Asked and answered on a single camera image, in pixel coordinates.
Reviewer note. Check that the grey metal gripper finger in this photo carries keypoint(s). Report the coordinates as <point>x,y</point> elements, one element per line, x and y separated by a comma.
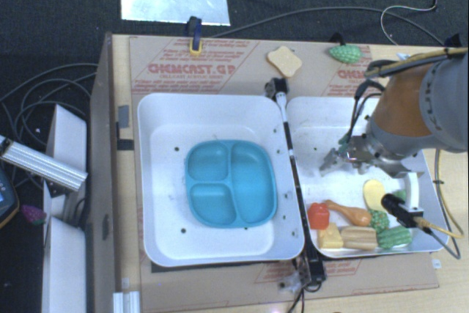
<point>335,154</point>
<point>328,166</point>

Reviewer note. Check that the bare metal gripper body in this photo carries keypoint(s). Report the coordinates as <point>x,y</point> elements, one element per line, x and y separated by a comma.
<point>362,154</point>

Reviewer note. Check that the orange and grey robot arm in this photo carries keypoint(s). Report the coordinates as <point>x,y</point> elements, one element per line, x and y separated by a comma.
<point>403,110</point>

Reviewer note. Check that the white plastic tray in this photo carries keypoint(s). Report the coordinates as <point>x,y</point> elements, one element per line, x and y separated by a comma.
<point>165,176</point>
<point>318,128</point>

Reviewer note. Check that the yellow oval chip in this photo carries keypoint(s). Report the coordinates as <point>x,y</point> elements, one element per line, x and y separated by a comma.
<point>373,192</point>

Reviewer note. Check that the thin black and white rod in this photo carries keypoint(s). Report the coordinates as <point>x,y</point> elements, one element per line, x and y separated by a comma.
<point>289,139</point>

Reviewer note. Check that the red bell pepper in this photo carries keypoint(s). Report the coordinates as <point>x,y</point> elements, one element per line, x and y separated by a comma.
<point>318,217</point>

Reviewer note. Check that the brown chicken drumstick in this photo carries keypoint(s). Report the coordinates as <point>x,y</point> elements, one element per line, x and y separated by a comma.
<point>351,214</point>

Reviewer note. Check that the green broccoli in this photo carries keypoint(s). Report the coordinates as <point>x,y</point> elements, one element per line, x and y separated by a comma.
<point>379,220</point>

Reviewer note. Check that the yellow cheese wedge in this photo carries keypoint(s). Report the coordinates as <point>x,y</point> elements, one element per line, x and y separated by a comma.
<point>329,236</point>

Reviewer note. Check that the tan ridged bread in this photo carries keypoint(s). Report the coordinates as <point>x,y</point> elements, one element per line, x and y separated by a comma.
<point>359,238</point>

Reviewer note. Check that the green bumpy cucumber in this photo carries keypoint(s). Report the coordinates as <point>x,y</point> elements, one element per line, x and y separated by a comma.
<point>394,237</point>

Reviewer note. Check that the blue divided plate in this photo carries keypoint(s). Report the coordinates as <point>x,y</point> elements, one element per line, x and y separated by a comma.
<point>231,183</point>

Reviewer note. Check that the green grapes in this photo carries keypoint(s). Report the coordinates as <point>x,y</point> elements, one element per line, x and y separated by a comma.
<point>344,53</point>

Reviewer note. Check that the tan toast slice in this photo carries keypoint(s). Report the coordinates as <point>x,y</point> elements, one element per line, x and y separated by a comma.
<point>285,61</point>

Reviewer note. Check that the brown cardboard board red print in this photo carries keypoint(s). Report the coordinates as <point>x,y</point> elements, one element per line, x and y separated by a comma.
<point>220,62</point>

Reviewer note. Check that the purple grapes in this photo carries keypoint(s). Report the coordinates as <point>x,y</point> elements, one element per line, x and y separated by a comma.
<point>33,215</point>

